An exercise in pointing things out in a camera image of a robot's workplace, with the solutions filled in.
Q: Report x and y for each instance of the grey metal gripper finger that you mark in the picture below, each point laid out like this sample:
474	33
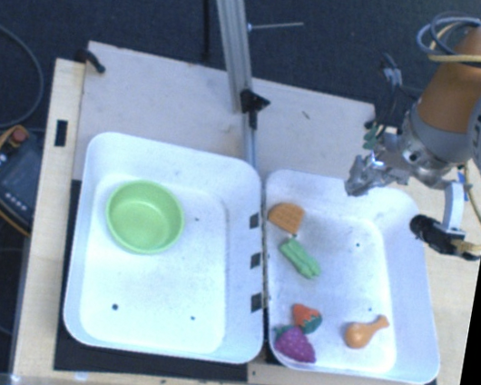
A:
373	183
356	177

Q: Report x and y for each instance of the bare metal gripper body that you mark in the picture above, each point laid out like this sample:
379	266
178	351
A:
400	162

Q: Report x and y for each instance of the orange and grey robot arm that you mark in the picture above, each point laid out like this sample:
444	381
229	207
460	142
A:
455	96

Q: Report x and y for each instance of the orange toy biscuit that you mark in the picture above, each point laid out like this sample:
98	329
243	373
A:
286	216

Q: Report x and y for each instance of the green toy asparagus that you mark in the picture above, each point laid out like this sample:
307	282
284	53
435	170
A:
300	258

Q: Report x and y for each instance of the white plastic tray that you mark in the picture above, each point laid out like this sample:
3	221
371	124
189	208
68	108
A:
157	297
345	279

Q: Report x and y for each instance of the black block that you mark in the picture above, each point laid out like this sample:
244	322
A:
251	99

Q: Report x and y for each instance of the red toy strawberry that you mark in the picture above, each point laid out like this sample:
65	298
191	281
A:
304	316

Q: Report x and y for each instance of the orange toy chicken drumstick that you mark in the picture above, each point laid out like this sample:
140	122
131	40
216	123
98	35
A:
360	333

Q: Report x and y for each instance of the purple toy grapes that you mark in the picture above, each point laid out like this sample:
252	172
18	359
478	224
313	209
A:
294	346

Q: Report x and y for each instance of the pale wood board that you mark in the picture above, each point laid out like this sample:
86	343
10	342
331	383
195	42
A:
169	100

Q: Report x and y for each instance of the green bowl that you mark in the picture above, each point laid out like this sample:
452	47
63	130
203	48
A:
144	218

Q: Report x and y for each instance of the black cylinder on white bracket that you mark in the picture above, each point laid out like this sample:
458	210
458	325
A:
438	233

